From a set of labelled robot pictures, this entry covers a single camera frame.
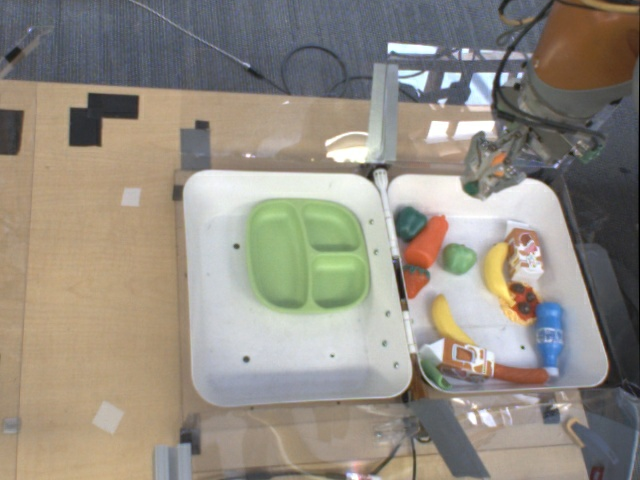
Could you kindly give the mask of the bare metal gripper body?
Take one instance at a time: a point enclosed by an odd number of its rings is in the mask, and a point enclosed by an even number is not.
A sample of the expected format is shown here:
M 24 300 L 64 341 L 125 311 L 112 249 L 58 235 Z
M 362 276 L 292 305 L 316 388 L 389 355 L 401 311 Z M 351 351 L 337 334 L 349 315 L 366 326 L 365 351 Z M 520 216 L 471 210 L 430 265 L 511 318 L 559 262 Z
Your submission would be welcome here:
M 573 158 L 588 163 L 604 148 L 604 134 L 572 123 L 525 115 L 503 115 L 502 165 L 556 168 Z

